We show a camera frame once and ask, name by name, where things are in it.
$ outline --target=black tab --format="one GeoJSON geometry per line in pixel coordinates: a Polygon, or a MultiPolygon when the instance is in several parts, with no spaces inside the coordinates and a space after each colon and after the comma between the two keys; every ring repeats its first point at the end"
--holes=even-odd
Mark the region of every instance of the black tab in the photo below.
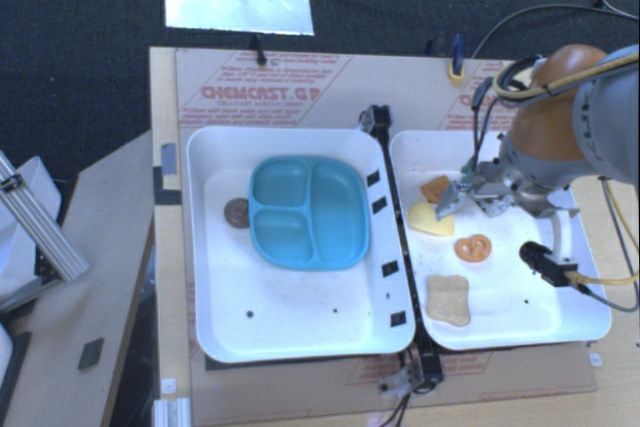
{"type": "Polygon", "coordinates": [[[380,212],[380,210],[382,210],[386,206],[387,206],[387,198],[382,196],[379,200],[373,202],[373,204],[371,205],[371,208],[373,208],[373,213],[377,214],[378,212],[380,212]]]}
{"type": "Polygon", "coordinates": [[[386,278],[387,276],[390,276],[391,274],[394,274],[394,273],[398,272],[399,270],[400,270],[400,267],[398,266],[398,260],[394,260],[393,262],[385,263],[382,266],[382,277],[386,278]]]}
{"type": "Polygon", "coordinates": [[[379,181],[380,181],[380,171],[371,173],[369,176],[367,176],[367,187],[371,187],[372,185],[378,183],[379,181]]]}
{"type": "Polygon", "coordinates": [[[404,311],[391,314],[391,327],[401,326],[407,323],[407,314],[404,311]]]}
{"type": "Polygon", "coordinates": [[[82,355],[80,356],[80,362],[78,363],[78,370],[84,370],[98,364],[102,354],[103,344],[104,338],[98,338],[97,340],[84,344],[82,355]]]}
{"type": "Polygon", "coordinates": [[[153,195],[156,205],[182,205],[181,191],[164,188],[161,166],[154,166],[153,168],[153,195]]]}

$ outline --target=orange pretzel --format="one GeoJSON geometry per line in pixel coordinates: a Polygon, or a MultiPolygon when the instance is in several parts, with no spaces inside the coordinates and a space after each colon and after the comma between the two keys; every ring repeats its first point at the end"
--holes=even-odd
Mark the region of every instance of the orange pretzel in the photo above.
{"type": "Polygon", "coordinates": [[[482,262],[491,253],[491,241],[484,235],[473,235],[471,239],[458,239],[455,251],[456,255],[465,262],[482,262]]]}

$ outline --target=orange food item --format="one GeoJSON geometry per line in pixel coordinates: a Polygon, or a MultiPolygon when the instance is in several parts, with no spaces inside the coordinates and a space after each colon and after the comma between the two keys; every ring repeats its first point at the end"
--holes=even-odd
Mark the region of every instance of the orange food item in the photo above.
{"type": "Polygon", "coordinates": [[[491,253],[491,241],[484,235],[473,235],[470,239],[458,239],[454,249],[465,262],[482,262],[491,253]]]}
{"type": "Polygon", "coordinates": [[[449,188],[449,185],[451,185],[451,180],[443,175],[425,183],[420,187],[420,191],[422,195],[427,198],[427,201],[437,205],[440,203],[442,193],[449,188]]]}
{"type": "Polygon", "coordinates": [[[469,313],[469,282],[459,275],[432,274],[427,279],[427,315],[457,327],[471,321],[469,313]]]}

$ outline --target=drain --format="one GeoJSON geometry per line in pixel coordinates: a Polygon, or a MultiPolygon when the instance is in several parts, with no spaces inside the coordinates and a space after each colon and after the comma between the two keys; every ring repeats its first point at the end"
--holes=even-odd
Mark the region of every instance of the drain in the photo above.
{"type": "Polygon", "coordinates": [[[224,207],[224,218],[234,228],[249,227],[249,201],[246,198],[235,198],[224,207]]]}

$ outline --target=yellow cheese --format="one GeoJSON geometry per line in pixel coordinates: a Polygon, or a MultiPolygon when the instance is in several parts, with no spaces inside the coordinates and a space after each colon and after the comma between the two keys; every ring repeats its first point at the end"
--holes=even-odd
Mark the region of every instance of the yellow cheese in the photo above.
{"type": "Polygon", "coordinates": [[[421,201],[409,210],[409,226],[432,235],[450,237],[454,232],[453,215],[448,215],[440,221],[436,219],[435,205],[421,201]]]}

